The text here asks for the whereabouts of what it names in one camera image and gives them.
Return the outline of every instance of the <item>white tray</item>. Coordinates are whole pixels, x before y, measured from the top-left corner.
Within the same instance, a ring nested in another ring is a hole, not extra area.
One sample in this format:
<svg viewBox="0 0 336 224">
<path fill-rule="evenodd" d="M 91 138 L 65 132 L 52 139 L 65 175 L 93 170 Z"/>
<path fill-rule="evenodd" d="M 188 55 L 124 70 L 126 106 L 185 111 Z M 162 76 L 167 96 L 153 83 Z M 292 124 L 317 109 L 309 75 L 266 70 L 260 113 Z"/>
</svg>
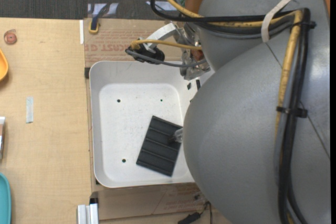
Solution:
<svg viewBox="0 0 336 224">
<path fill-rule="evenodd" d="M 183 126 L 196 80 L 184 80 L 176 67 L 102 61 L 91 67 L 90 91 L 93 165 L 100 184 L 115 188 L 194 182 L 183 145 L 172 177 L 136 161 L 153 115 Z"/>
</svg>

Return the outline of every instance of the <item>black zip tie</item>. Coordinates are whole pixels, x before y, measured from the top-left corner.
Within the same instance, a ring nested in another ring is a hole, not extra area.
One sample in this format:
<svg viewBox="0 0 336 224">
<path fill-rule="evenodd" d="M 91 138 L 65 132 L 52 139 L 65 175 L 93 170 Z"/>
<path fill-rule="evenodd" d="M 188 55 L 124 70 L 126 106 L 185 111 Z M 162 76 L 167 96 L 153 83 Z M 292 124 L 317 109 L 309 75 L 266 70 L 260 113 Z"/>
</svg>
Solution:
<svg viewBox="0 0 336 224">
<path fill-rule="evenodd" d="M 295 24 L 293 24 L 291 27 L 290 27 L 290 31 L 292 32 L 292 29 L 294 26 L 301 26 L 301 25 L 308 25 L 310 26 L 309 28 L 310 29 L 314 29 L 316 27 L 316 23 L 315 22 L 297 22 Z"/>
<path fill-rule="evenodd" d="M 287 114 L 287 115 L 294 115 L 296 117 L 303 118 L 303 119 L 305 119 L 308 115 L 308 111 L 306 109 L 300 109 L 300 108 L 286 109 L 281 106 L 277 106 L 277 111 Z"/>
</svg>

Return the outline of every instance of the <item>black connector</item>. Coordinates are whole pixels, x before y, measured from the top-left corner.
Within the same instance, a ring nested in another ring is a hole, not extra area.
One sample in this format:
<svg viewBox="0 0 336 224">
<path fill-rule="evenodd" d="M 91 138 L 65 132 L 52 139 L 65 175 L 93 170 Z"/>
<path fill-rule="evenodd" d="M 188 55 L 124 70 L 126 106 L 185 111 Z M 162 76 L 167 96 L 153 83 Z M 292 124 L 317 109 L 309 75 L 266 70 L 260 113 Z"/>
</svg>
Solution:
<svg viewBox="0 0 336 224">
<path fill-rule="evenodd" d="M 188 215 L 186 218 L 180 220 L 178 222 L 178 224 L 190 224 L 193 223 L 194 221 L 196 221 L 197 219 L 199 219 L 201 217 L 201 214 L 196 212 L 193 213 L 192 215 Z"/>
<path fill-rule="evenodd" d="M 146 48 L 143 44 L 139 44 L 139 46 L 140 46 L 140 49 L 132 49 L 131 47 L 128 47 L 128 49 L 126 50 L 126 53 L 127 53 L 128 50 L 129 51 L 134 51 L 138 54 L 141 54 L 141 55 L 144 55 L 144 56 L 147 56 L 147 57 L 151 57 L 151 58 L 159 60 L 159 61 L 164 61 L 164 53 L 158 47 L 153 48 L 153 50 L 155 52 L 151 52 L 151 51 L 146 50 Z M 143 58 L 138 57 L 138 56 L 133 56 L 133 58 L 135 60 L 139 61 L 139 62 L 148 62 L 148 63 L 153 63 L 155 65 L 158 65 L 157 62 L 144 60 Z"/>
</svg>

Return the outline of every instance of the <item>wooden table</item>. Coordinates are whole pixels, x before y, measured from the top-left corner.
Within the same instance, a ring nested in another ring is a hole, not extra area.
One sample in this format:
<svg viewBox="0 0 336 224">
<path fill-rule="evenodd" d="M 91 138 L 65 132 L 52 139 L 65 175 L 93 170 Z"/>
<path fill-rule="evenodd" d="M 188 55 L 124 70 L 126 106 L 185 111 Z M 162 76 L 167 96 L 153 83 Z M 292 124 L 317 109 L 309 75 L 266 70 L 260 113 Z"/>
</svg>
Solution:
<svg viewBox="0 0 336 224">
<path fill-rule="evenodd" d="M 0 47 L 8 76 L 0 82 L 0 116 L 6 117 L 0 172 L 12 192 L 12 224 L 76 223 L 76 207 L 91 195 L 84 48 L 78 20 L 0 18 L 0 35 L 17 31 L 17 43 Z M 26 123 L 26 98 L 34 121 Z M 102 223 L 177 223 L 186 213 Z M 209 223 L 208 212 L 198 223 Z M 214 212 L 214 224 L 228 223 Z"/>
</svg>

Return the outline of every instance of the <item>teal tray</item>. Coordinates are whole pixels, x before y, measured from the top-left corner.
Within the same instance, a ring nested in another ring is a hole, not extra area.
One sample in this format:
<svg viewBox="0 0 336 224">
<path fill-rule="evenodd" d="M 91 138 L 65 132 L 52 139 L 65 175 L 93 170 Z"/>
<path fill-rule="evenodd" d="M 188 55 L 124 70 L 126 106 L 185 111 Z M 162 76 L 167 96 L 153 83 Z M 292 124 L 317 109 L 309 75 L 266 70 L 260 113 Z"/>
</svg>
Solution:
<svg viewBox="0 0 336 224">
<path fill-rule="evenodd" d="M 12 199 L 9 182 L 4 174 L 0 173 L 0 223 L 11 224 Z"/>
</svg>

